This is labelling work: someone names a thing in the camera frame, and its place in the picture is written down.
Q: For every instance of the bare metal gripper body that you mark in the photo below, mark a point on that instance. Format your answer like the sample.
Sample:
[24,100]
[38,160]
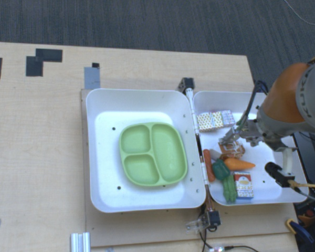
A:
[253,134]

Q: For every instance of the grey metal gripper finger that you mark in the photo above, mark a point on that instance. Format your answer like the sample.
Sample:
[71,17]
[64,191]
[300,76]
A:
[225,138]
[235,132]

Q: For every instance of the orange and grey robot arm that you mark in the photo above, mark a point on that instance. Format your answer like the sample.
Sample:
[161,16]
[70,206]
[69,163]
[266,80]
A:
[286,101]

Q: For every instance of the pink and white carton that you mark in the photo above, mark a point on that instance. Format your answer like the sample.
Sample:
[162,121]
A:
[228,117]

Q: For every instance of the yellow patterned carton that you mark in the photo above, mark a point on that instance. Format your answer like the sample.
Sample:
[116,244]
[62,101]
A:
[208,121]

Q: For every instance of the orange carrot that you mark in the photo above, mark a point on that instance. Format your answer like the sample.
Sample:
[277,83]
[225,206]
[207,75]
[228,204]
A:
[237,164]

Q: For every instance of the green pepper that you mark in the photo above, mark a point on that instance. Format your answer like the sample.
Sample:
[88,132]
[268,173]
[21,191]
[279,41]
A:
[221,170]

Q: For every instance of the red sausage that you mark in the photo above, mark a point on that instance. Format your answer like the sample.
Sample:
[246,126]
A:
[209,167]

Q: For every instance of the red and white carton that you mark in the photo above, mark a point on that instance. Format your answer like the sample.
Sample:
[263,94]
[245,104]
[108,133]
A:
[243,185]

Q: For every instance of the green asparagus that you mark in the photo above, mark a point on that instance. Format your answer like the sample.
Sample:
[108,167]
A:
[230,190]

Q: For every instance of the white plastic tray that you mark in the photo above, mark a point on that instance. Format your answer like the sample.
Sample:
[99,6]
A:
[107,167]
[262,190]

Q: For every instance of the green divided plate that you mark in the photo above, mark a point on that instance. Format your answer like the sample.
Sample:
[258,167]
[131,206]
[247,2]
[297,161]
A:
[157,153]

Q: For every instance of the black cylinder on white bracket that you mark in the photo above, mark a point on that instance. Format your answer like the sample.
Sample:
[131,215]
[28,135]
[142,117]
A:
[278,173]

